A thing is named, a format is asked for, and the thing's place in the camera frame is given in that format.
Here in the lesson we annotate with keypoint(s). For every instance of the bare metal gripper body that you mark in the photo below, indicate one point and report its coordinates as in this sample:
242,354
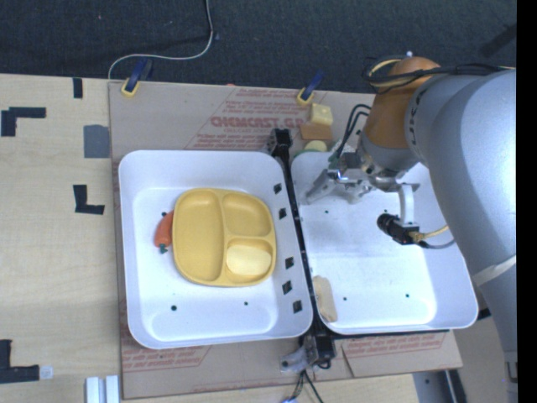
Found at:
356,174

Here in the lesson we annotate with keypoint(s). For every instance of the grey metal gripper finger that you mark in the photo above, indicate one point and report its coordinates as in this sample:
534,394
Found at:
356,193
319,189

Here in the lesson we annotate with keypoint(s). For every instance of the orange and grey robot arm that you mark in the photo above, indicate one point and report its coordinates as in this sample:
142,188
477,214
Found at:
465,149

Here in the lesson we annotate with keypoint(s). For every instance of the thin black rod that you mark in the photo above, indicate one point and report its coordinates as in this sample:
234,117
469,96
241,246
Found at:
298,225

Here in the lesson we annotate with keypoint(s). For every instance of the pale yellow round slice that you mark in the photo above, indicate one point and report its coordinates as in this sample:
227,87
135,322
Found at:
315,145

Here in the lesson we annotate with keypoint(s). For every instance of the yellow cheese block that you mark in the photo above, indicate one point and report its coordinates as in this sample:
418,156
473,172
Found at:
321,114

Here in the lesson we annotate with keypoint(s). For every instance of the white plastic tray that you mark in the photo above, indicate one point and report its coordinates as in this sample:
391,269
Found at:
201,321
377,275

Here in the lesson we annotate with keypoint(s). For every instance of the pale yellow potato slice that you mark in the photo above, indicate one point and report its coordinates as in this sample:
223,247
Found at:
248,260

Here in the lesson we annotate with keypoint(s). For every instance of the beige bread slice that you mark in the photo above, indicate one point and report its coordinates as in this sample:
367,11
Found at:
326,298

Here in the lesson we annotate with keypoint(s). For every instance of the yellow divided plate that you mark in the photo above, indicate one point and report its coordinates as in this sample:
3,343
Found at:
197,233

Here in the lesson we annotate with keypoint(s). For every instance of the brown cardboard board red print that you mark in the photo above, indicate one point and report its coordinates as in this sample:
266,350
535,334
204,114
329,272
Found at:
176,116

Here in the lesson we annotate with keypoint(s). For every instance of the orange carrot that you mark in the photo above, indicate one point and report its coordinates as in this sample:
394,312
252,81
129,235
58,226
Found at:
163,231

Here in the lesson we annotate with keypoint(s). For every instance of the black cylinder on white bracket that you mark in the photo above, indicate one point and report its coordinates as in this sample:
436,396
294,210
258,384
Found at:
396,225

